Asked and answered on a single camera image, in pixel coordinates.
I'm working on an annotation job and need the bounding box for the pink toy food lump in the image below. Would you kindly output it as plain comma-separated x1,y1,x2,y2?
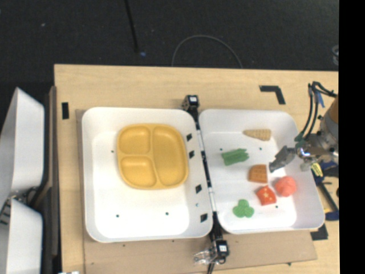
274,176,298,198

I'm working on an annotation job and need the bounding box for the red pizza slice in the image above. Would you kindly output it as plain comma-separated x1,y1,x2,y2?
255,184,278,207

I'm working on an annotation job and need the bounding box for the thin black and white rod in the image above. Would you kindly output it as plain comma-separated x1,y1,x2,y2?
190,106,221,243

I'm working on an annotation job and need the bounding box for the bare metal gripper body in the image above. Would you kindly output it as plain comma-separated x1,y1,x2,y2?
295,132,339,163

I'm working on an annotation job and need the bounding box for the black block with wires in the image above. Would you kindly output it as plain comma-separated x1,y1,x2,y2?
181,94,200,110
213,239,230,258

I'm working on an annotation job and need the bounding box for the green broccoli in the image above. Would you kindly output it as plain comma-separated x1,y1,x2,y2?
232,199,256,219

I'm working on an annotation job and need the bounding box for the white plastic tray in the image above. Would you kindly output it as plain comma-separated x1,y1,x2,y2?
198,108,326,235
81,106,213,243

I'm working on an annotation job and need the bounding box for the tan waffle cone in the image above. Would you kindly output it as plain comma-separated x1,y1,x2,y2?
242,128,272,142

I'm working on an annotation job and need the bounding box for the yellow divided plate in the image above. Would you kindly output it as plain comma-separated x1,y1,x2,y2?
116,123,190,190

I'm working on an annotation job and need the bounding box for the green toy vegetable bundle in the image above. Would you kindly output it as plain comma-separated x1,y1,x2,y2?
221,148,250,167

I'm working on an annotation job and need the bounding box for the orange waffle biscuit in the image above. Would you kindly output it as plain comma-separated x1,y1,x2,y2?
247,164,269,184

